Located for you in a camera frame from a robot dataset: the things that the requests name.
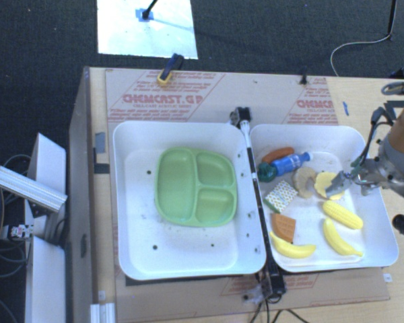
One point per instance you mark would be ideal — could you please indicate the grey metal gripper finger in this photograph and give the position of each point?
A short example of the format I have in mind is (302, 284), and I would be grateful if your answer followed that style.
(338, 183)

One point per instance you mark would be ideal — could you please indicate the brown cardboard board red print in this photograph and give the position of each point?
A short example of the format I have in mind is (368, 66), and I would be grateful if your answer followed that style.
(202, 96)

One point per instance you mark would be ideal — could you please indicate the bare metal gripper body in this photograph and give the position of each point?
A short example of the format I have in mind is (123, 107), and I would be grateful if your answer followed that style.
(380, 175)

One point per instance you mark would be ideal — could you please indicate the white plastic tray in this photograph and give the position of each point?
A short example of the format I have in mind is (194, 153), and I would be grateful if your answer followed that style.
(309, 264)
(188, 251)

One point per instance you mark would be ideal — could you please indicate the orange sausage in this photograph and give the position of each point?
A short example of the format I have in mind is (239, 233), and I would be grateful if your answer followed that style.
(277, 154)

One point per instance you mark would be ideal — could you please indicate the yellow corn cob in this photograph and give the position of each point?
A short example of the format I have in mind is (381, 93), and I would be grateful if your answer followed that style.
(341, 214)

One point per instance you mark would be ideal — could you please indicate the yellow banana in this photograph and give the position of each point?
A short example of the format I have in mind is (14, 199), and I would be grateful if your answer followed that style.
(338, 239)
(294, 249)

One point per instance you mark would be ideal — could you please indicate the green divided plate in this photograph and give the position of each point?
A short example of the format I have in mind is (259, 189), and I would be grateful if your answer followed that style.
(178, 187)

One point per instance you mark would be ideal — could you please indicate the thin black and white rod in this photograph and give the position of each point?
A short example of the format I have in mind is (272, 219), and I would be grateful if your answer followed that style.
(256, 187)

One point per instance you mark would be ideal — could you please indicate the beige doughnut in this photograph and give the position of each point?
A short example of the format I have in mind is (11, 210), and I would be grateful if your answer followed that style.
(301, 180)

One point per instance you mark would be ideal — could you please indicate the yellow round slice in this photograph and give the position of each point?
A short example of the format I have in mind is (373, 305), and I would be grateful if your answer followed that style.
(322, 182)

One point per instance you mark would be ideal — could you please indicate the blue bottle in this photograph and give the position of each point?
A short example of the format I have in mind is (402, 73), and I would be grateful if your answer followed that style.
(289, 163)

